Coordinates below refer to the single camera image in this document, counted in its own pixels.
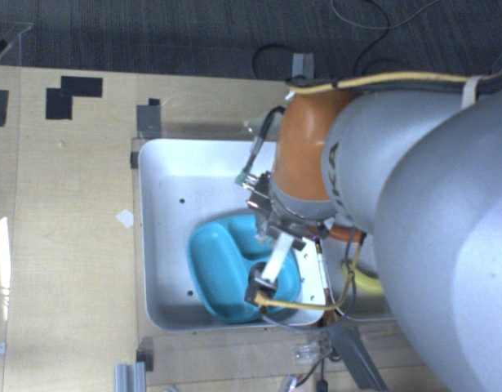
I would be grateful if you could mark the white plastic tray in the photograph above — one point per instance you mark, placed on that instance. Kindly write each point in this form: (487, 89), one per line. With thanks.
(173, 239)

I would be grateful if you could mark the yellow banana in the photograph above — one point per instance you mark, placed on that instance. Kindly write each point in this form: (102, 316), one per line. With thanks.
(369, 284)

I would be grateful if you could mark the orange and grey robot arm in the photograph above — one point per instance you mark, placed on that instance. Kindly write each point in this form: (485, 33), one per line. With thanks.
(418, 202)

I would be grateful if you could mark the blue divided plate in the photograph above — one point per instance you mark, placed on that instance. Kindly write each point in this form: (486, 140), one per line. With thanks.
(218, 259)

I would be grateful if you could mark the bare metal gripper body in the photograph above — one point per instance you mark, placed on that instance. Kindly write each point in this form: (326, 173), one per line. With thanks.
(287, 229)

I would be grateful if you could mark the black cylinder on white bracket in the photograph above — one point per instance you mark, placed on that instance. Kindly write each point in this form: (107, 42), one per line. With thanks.
(263, 284)

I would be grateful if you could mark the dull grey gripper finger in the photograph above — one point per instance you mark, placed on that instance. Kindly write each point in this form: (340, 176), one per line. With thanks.
(263, 232)

